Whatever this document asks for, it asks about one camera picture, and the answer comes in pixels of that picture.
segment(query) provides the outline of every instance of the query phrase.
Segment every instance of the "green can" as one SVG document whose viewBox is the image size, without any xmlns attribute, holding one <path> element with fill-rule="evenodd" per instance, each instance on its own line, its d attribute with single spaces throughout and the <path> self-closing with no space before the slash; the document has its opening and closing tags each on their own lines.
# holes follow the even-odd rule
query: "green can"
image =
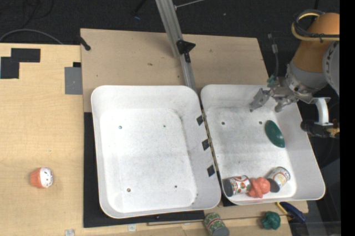
<svg viewBox="0 0 355 236">
<path fill-rule="evenodd" d="M 229 229 L 218 213 L 212 212 L 208 214 L 205 217 L 204 224 L 212 236 L 229 236 Z"/>
</svg>

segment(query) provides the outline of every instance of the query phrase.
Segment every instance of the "can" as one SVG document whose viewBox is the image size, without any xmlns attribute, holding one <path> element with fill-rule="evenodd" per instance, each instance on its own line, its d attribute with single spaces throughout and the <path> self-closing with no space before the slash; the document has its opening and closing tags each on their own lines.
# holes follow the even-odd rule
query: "can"
<svg viewBox="0 0 355 236">
<path fill-rule="evenodd" d="M 270 192 L 277 193 L 291 178 L 288 170 L 283 167 L 276 167 L 267 176 L 270 182 Z"/>
<path fill-rule="evenodd" d="M 229 236 L 229 229 L 216 212 L 212 212 L 205 217 L 204 225 L 211 236 Z"/>
<path fill-rule="evenodd" d="M 227 197 L 234 196 L 235 194 L 249 193 L 251 183 L 247 176 L 235 176 L 223 180 L 223 188 Z"/>
</svg>

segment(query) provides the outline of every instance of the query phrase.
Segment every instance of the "white container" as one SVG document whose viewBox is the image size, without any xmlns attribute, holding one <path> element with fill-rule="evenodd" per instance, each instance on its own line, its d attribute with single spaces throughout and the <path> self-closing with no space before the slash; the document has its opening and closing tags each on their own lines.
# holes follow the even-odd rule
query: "white container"
<svg viewBox="0 0 355 236">
<path fill-rule="evenodd" d="M 263 198 L 236 194 L 234 204 L 315 200 L 323 197 L 325 185 L 296 104 L 276 113 L 270 98 L 263 107 L 249 111 L 249 103 L 265 85 L 208 85 L 201 91 L 207 124 L 221 179 L 247 175 L 266 177 L 275 167 L 286 168 L 291 179 L 277 193 Z M 280 128 L 285 148 L 275 146 L 265 134 L 265 122 Z"/>
<path fill-rule="evenodd" d="M 113 218 L 215 207 L 221 198 L 197 94 L 100 86 L 91 96 L 99 200 Z"/>
</svg>

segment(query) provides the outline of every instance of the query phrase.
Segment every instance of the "black clamp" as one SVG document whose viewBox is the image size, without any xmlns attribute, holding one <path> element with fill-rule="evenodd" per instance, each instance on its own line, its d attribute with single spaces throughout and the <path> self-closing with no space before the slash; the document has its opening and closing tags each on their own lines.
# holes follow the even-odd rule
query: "black clamp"
<svg viewBox="0 0 355 236">
<path fill-rule="evenodd" d="M 186 42 L 183 40 L 178 40 L 176 42 L 177 49 L 179 50 L 180 55 L 184 54 L 185 56 L 185 61 L 190 63 L 190 54 L 189 52 L 196 46 L 194 43 Z"/>
</svg>

